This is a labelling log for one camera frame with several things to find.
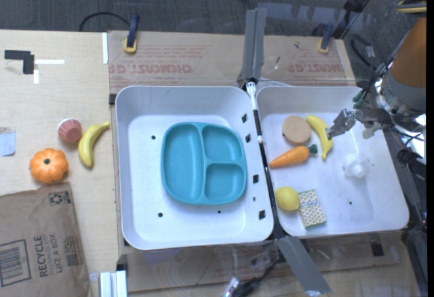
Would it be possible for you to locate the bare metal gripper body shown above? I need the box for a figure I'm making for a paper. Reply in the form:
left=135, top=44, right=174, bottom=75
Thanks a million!
left=353, top=98, right=427, bottom=131

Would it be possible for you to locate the yellow banana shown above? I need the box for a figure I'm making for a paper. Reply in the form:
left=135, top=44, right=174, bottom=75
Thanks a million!
left=77, top=120, right=111, bottom=169
left=305, top=115, right=334, bottom=161

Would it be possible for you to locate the tan round biscuit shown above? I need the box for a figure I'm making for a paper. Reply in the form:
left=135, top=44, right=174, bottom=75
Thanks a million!
left=281, top=115, right=312, bottom=145

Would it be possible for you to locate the clear crumpled plastic bottle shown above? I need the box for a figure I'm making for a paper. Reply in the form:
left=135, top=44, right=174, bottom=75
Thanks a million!
left=341, top=153, right=369, bottom=178

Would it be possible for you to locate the orange carrot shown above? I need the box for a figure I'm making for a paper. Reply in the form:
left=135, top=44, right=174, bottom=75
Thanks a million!
left=268, top=144, right=319, bottom=169

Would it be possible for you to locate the white plastic tray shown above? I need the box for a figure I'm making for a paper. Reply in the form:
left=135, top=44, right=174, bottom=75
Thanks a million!
left=254, top=85, right=410, bottom=239
left=114, top=85, right=275, bottom=251

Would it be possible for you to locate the green and yellow patterned carton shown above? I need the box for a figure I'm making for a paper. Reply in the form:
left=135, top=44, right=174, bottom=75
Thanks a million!
left=297, top=189, right=328, bottom=229

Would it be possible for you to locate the yellow lemon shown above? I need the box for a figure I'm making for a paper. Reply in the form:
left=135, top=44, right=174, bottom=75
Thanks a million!
left=274, top=186, right=301, bottom=212

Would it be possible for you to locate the blue divided plate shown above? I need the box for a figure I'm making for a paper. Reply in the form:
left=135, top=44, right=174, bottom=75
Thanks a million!
left=161, top=121, right=248, bottom=205

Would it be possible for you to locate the brown cardboard board red print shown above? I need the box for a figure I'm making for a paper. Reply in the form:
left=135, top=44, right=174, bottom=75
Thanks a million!
left=106, top=30, right=403, bottom=293

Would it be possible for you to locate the pink cupcake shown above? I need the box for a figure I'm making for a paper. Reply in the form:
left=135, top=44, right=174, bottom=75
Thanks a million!
left=56, top=118, right=83, bottom=144

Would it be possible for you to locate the orange pumpkin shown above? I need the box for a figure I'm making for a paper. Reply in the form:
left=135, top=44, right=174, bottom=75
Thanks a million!
left=28, top=147, right=70, bottom=184

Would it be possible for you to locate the brown paper mailing envelope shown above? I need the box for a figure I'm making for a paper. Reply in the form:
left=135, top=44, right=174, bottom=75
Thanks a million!
left=0, top=181, right=91, bottom=297

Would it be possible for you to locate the black cylinder on white bracket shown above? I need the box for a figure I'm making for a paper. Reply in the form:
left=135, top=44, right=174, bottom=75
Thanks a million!
left=361, top=121, right=427, bottom=180

